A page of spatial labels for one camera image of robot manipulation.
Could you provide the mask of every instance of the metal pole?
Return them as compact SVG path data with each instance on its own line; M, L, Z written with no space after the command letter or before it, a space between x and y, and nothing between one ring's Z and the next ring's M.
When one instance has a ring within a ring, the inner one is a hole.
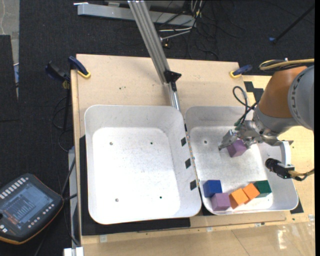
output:
M165 71L170 71L170 67L147 5L145 1L128 1L128 4L161 83L168 87L171 105L181 111L178 93L173 90L171 82L167 83L165 77Z

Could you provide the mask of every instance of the gray metal bar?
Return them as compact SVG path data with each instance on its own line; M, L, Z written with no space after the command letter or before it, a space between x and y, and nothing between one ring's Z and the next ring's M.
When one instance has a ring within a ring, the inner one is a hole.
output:
M134 21L134 15L132 14L129 8L123 7L114 7L114 6L106 6L101 4L79 4L77 6L78 15L80 16L95 16L102 18L112 18L112 19L122 19L122 20L130 20ZM158 11L150 11L149 15L151 17L152 22L157 23L165 23L170 18L172 18L175 14L166 13L166 12L158 12ZM191 15L179 15L170 21L168 24L170 25L181 25L183 27L191 27L195 22L195 19Z
M171 105L180 111L178 93L172 90L171 83L167 83L164 75L165 71L170 71L170 67L147 5L145 1L128 1L128 3L161 83L168 85Z

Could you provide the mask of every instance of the black bracket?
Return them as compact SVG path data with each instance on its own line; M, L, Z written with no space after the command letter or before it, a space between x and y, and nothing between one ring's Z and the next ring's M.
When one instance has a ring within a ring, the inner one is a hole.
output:
M166 70L164 71L164 77L168 84L171 83L172 90L176 92L177 91L176 81L181 77L181 74Z

